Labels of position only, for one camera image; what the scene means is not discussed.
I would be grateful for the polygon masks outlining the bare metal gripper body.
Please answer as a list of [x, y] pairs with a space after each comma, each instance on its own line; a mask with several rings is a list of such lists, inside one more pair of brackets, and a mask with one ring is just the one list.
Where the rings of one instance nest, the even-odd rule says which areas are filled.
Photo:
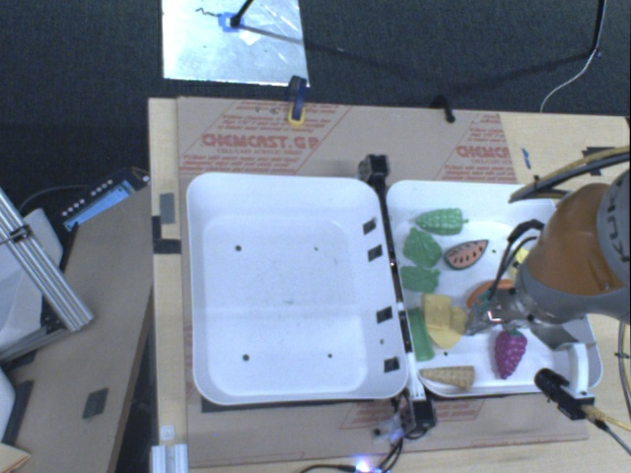
[[540, 323], [536, 301], [519, 289], [483, 292], [478, 298], [479, 326], [531, 327]]

